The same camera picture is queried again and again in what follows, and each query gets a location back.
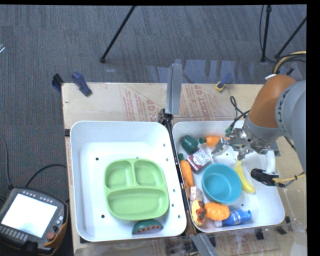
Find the gray floor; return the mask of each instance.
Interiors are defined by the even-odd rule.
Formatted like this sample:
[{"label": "gray floor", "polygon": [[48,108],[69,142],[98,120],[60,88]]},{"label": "gray floor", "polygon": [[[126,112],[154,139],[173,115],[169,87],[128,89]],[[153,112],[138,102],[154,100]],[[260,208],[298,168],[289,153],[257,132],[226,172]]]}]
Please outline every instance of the gray floor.
[{"label": "gray floor", "polygon": [[[306,4],[272,5],[264,62],[266,5],[137,6],[106,63],[99,61],[130,6],[0,4],[0,135],[8,150],[12,184],[23,187],[41,168],[66,164],[58,73],[72,82],[167,83],[168,68],[181,63],[183,83],[210,83],[231,73],[233,84],[263,84],[275,55],[307,15]],[[306,51],[307,23],[281,56]],[[306,79],[305,58],[283,65]],[[5,147],[0,144],[0,195],[9,193]],[[41,172],[29,187],[68,198],[66,169]],[[72,255],[68,229],[57,256]],[[0,244],[1,256],[18,255]]]}]

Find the black metal rod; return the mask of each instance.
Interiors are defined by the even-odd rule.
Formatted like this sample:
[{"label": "black metal rod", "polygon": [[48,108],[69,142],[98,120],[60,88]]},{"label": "black metal rod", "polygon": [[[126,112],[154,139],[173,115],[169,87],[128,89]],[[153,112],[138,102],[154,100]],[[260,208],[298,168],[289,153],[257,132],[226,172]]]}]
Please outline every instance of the black metal rod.
[{"label": "black metal rod", "polygon": [[267,45],[269,18],[270,18],[271,11],[272,11],[271,4],[268,4],[266,6],[266,18],[265,18],[264,38],[263,38],[263,47],[262,47],[262,57],[260,60],[261,62],[266,61],[266,45]]},{"label": "black metal rod", "polygon": [[100,58],[100,62],[101,63],[105,63],[106,62],[106,56],[108,54],[108,52],[110,51],[111,47],[114,45],[115,41],[117,40],[117,37],[119,36],[120,32],[122,31],[122,29],[124,28],[124,26],[126,25],[128,19],[130,18],[132,12],[134,11],[134,9],[136,8],[136,5],[132,5],[132,7],[130,8],[128,14],[125,16],[121,26],[119,27],[118,31],[115,33],[112,41],[110,42],[109,46],[107,47],[107,49],[105,50],[103,56]]},{"label": "black metal rod", "polygon": [[300,25],[296,28],[296,30],[293,32],[293,34],[290,36],[288,41],[284,44],[284,46],[281,48],[281,50],[274,56],[276,59],[280,57],[280,54],[284,51],[284,49],[287,47],[287,45],[291,42],[292,38],[295,37],[295,35],[298,33],[298,31],[301,29],[301,27],[305,24],[307,21],[307,16],[303,19],[303,21],[300,23]]}]

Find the blue plastic bowl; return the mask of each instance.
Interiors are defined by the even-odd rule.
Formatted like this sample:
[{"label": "blue plastic bowl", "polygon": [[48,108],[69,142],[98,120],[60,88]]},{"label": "blue plastic bowl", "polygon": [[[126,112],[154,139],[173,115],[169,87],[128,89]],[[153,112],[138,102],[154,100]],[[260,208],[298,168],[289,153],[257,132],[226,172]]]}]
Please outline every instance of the blue plastic bowl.
[{"label": "blue plastic bowl", "polygon": [[212,163],[202,173],[202,190],[213,202],[232,203],[242,192],[239,175],[230,166],[223,163]]}]

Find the wooden table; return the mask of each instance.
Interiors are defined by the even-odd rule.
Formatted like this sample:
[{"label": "wooden table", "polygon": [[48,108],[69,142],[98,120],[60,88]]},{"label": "wooden table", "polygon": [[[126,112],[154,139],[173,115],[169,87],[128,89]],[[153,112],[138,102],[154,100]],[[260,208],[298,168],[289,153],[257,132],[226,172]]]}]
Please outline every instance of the wooden table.
[{"label": "wooden table", "polygon": [[[61,86],[63,119],[66,134],[72,125],[78,121],[155,121],[161,109],[166,107],[167,84],[165,83],[87,83],[92,90],[92,95],[84,96],[79,87],[74,83],[64,83]],[[222,92],[214,89],[214,84],[183,84],[181,89],[180,115],[174,117],[178,121],[217,121],[232,120],[234,118],[234,107],[230,102],[230,96],[236,99],[237,107],[243,112],[249,110],[260,91],[262,84],[228,84]],[[72,226],[73,249],[76,256],[87,255],[103,251],[113,252],[106,244],[80,243],[80,236],[75,225],[74,187],[72,177],[72,161],[70,137],[65,137],[70,214]],[[299,159],[284,137],[277,140],[280,156],[276,157],[276,170],[280,178],[291,178],[300,174],[303,169]],[[285,215],[289,217],[290,223],[283,222],[281,227],[266,227],[265,241],[271,243],[266,245],[263,255],[307,255],[307,188],[306,179],[300,178],[285,189],[279,188],[279,194],[285,209]],[[273,241],[268,242],[266,236],[276,236],[276,246]],[[221,237],[229,240],[232,246],[238,242],[231,242],[227,234]],[[153,255],[165,255],[164,241],[159,245],[144,244],[137,249],[137,255],[144,252]],[[235,255],[226,249],[216,248],[219,255]],[[248,244],[249,248],[235,250],[238,254],[256,255],[259,249],[253,248],[256,244]]]}]

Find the green plate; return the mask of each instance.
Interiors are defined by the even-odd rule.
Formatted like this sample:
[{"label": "green plate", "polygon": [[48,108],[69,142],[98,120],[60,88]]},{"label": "green plate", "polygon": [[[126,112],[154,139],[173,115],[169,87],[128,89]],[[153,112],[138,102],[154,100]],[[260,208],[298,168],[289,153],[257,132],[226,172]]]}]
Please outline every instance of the green plate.
[{"label": "green plate", "polygon": [[169,207],[164,172],[147,159],[111,162],[104,173],[104,192],[108,210],[121,220],[157,218]]}]

